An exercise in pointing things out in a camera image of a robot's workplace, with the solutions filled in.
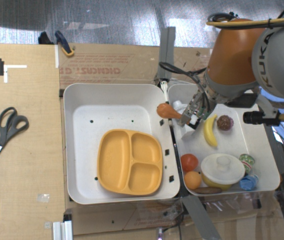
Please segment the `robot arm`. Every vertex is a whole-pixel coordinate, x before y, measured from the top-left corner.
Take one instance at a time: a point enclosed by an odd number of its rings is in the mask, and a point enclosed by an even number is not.
[[[284,19],[256,23],[233,17],[231,22],[218,24],[229,27],[220,31],[203,81],[195,81],[199,91],[179,125],[184,126],[193,114],[206,120],[217,104],[234,108],[257,104],[261,111],[245,112],[243,121],[278,126],[284,116],[260,94],[259,86],[284,98]]]

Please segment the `black scissor handle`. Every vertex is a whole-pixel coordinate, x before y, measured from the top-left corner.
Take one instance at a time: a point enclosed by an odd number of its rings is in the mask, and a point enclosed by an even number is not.
[[[2,120],[8,111],[13,111],[13,113],[8,117],[6,125],[2,126]],[[25,124],[20,128],[17,125],[20,122]],[[0,115],[0,146],[5,146],[5,144],[17,133],[26,130],[29,127],[28,119],[23,115],[17,115],[17,110],[14,107],[8,107]]]
[[[2,121],[3,118],[5,116],[5,114],[9,111],[13,111],[13,113],[8,117],[7,121],[6,121],[6,125],[2,126]],[[14,108],[13,106],[8,107],[7,109],[5,109],[1,115],[0,115],[0,146],[4,146],[5,143],[7,142],[6,138],[7,138],[7,132],[10,129],[10,127],[13,124],[13,119],[14,117],[17,116],[17,110],[16,108]]]
[[[25,123],[23,126],[17,128],[17,125],[19,123]],[[25,131],[28,129],[28,127],[30,126],[28,119],[26,116],[23,115],[17,115],[13,118],[13,124],[11,126],[11,128],[8,130],[7,132],[7,136],[6,136],[6,142],[8,142],[13,136],[15,136],[16,134]]]

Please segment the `gray carpet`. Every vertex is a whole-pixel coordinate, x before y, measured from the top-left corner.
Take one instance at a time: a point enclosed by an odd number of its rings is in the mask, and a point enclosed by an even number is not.
[[[55,41],[158,46],[160,28],[176,27],[176,47],[212,47],[217,12],[240,18],[276,18],[284,0],[0,0],[0,43],[37,44],[46,31]]]

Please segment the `tomato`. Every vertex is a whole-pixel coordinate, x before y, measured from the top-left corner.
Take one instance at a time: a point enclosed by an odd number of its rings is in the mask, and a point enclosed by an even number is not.
[[[198,159],[193,154],[184,154],[181,156],[182,169],[185,172],[190,172],[198,166]]]
[[[197,171],[189,171],[184,176],[184,182],[190,190],[195,190],[201,185],[202,177]]]

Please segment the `yellow plate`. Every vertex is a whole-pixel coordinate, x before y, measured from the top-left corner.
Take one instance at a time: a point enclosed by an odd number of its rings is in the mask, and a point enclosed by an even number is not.
[[[103,135],[97,177],[105,189],[149,195],[160,186],[162,172],[162,148],[152,135],[126,129],[113,129]]]

